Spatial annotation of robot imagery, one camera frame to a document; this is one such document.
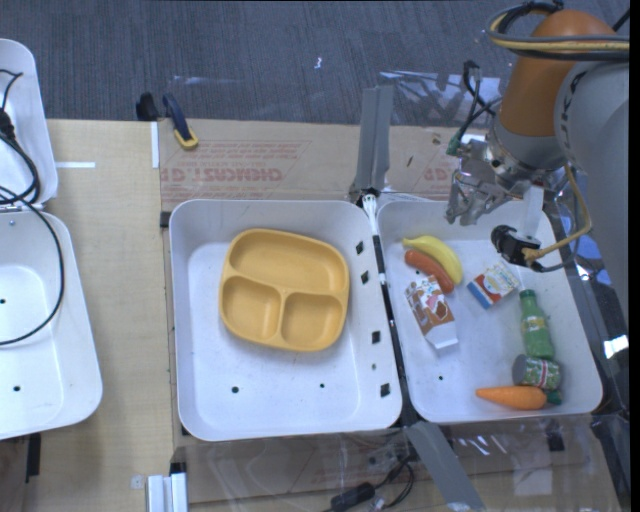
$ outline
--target sausage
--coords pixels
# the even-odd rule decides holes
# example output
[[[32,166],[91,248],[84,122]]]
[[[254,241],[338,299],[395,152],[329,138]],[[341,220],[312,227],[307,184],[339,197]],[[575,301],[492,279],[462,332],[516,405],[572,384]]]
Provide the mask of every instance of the sausage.
[[[431,256],[417,251],[415,249],[409,249],[404,253],[404,261],[407,265],[418,269],[425,275],[434,276],[440,285],[442,293],[451,293],[455,286],[453,280],[447,274],[447,271],[434,260]]]

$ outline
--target toy banana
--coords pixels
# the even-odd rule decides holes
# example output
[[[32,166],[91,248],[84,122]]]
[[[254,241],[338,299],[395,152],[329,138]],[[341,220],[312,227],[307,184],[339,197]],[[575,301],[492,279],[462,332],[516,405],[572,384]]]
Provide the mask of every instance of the toy banana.
[[[439,238],[423,235],[418,238],[403,238],[402,245],[412,247],[434,258],[442,265],[455,284],[462,281],[462,263],[455,251]]]

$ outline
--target yellow and black clamp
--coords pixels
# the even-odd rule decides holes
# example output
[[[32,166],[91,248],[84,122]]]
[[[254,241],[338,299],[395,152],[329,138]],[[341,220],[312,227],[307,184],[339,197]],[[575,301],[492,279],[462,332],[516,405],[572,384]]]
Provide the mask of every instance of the yellow and black clamp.
[[[162,103],[167,108],[167,117],[173,120],[173,134],[184,149],[194,149],[198,145],[198,137],[182,113],[180,105],[170,92],[162,96]]]

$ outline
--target carrot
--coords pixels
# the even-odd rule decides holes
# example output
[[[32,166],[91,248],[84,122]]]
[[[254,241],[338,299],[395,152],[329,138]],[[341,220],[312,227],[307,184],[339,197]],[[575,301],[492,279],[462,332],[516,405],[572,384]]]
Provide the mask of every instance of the carrot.
[[[496,386],[478,388],[476,396],[497,404],[508,405],[524,411],[542,409],[547,402],[547,395],[535,386]]]
[[[415,249],[409,249],[404,253],[404,261],[407,265],[418,269],[423,274],[435,277],[442,293],[446,294],[453,291],[455,286],[453,280],[449,277],[444,267],[431,256]]]

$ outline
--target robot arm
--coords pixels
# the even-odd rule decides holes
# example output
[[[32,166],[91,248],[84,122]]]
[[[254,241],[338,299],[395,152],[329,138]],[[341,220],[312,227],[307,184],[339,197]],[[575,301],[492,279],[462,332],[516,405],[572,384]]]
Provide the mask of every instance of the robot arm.
[[[530,13],[545,15],[530,38],[504,35]],[[485,140],[457,141],[446,218],[475,224],[532,185],[556,192],[563,166],[584,171],[592,234],[628,325],[628,38],[588,13],[538,3],[498,13],[487,33],[520,58]],[[537,247],[509,236],[507,259],[536,270]]]

